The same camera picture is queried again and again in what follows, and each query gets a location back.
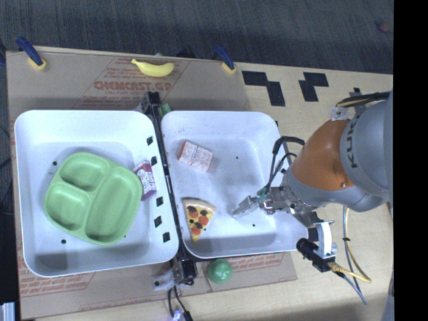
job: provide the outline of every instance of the toy pizza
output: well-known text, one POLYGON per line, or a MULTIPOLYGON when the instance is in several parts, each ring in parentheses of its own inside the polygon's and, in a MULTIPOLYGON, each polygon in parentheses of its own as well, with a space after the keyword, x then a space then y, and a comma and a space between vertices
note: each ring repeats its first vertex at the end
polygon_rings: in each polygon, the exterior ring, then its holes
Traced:
POLYGON ((196 243, 214 215, 216 208, 198 199, 183 199, 191 239, 196 243))

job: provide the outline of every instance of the toy banana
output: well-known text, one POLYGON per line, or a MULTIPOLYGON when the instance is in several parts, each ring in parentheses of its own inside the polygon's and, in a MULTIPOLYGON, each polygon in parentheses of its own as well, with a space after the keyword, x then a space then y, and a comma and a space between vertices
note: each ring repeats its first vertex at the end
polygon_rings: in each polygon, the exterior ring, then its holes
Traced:
POLYGON ((135 58, 131 61, 132 64, 135 64, 140 71, 147 76, 152 76, 156 78, 161 78, 163 76, 169 75, 174 70, 174 63, 165 63, 161 65, 150 64, 146 62, 139 62, 135 58))

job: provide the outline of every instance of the green sphere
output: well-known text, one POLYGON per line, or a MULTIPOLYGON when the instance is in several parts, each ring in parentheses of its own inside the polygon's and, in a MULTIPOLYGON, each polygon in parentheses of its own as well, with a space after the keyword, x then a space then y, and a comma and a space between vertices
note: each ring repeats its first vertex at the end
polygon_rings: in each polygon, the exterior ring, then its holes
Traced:
POLYGON ((208 278, 217 284, 228 282, 232 273, 232 265, 223 258, 213 260, 208 266, 208 278))

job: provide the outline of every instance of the green plate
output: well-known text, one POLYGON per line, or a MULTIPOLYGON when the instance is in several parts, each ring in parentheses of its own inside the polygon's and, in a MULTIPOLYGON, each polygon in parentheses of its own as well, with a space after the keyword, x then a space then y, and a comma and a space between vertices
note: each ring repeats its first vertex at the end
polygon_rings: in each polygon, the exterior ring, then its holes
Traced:
POLYGON ((140 205, 142 184, 131 170, 89 152, 69 156, 43 202, 47 218, 69 234, 99 245, 122 239, 140 205))

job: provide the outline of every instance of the pepperoni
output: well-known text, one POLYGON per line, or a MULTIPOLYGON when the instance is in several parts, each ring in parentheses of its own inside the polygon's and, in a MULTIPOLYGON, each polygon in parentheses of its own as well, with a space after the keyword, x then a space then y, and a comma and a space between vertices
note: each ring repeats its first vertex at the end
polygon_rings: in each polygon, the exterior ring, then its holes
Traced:
POLYGON ((199 234, 201 234, 201 232, 202 231, 198 227, 196 227, 196 226, 192 227, 192 234, 199 235, 199 234))
POLYGON ((199 220, 198 220, 200 223, 202 223, 204 226, 206 226, 206 225, 208 225, 208 221, 209 221, 209 219, 207 218, 207 217, 204 217, 204 216, 201 216, 201 217, 199 217, 199 220))

